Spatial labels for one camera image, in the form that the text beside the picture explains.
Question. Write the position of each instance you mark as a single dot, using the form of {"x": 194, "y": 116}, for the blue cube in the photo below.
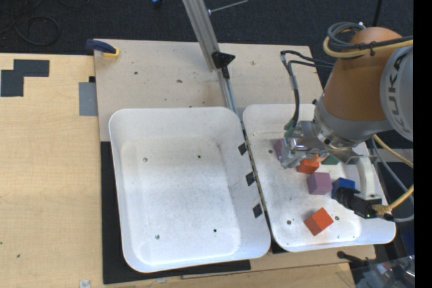
{"x": 342, "y": 183}

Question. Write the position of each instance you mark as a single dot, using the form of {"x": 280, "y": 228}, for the orange cube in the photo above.
{"x": 318, "y": 221}
{"x": 308, "y": 166}

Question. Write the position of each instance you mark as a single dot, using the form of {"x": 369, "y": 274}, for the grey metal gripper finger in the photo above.
{"x": 288, "y": 156}
{"x": 308, "y": 152}

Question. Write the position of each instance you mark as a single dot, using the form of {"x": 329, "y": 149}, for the green cube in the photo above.
{"x": 330, "y": 160}

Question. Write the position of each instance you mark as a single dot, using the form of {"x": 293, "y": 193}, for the black cylinder on white bracket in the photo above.
{"x": 366, "y": 178}

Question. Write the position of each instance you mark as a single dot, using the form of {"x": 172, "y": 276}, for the white plastic tray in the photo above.
{"x": 293, "y": 199}
{"x": 182, "y": 192}

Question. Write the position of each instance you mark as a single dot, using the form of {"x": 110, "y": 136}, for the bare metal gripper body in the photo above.
{"x": 312, "y": 135}

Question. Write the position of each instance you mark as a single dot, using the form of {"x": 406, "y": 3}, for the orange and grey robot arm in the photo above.
{"x": 361, "y": 84}

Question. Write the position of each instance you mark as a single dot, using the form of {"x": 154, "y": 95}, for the purple cube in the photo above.
{"x": 319, "y": 183}
{"x": 278, "y": 148}

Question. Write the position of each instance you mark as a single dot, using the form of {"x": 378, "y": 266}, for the pale wood board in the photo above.
{"x": 152, "y": 81}

